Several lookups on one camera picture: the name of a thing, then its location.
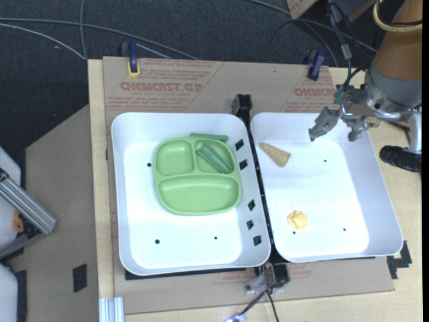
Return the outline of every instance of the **green divided plate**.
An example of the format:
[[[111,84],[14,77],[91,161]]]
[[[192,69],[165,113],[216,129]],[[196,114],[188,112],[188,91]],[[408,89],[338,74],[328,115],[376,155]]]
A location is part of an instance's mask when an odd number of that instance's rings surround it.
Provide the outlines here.
[[[154,176],[161,204],[180,215],[222,213],[241,199],[239,169],[224,140],[195,135],[160,143]]]

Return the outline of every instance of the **white tray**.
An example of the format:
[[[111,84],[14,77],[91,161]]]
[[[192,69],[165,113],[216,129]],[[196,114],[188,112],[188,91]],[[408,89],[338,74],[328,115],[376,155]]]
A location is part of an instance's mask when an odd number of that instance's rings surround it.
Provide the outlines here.
[[[311,142],[316,117],[260,113],[251,120],[275,248],[291,262],[398,253],[402,233],[368,133],[349,142],[350,129],[339,121]],[[291,153],[285,167],[260,142]],[[307,215],[304,231],[288,224],[295,210]]]
[[[247,130],[239,118],[226,113],[130,112],[119,115],[111,131],[119,255],[128,271],[145,276],[256,267],[267,261],[271,245]],[[227,135],[237,163],[247,160],[240,171],[241,201],[234,209],[175,215],[158,201],[153,167],[147,164],[162,141],[191,133]],[[244,145],[236,150],[240,140]]]

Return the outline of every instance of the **blue clamp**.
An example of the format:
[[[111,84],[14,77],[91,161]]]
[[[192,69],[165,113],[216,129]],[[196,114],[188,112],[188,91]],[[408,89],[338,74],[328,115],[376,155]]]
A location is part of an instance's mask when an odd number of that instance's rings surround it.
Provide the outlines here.
[[[128,42],[128,55],[128,76],[131,78],[138,78],[140,76],[140,65],[137,58],[137,48],[134,42]]]
[[[307,77],[317,81],[319,77],[320,67],[323,64],[324,59],[326,58],[326,52],[324,50],[317,50],[316,55],[313,58],[312,65],[308,70]]]

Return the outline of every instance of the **wooden edge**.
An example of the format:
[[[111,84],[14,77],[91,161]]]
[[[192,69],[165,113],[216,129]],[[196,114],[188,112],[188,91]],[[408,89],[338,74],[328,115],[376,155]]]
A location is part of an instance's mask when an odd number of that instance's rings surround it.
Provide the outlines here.
[[[113,280],[109,173],[106,161],[107,139],[102,60],[88,61],[88,81],[99,298],[112,299],[115,296],[115,283]]]

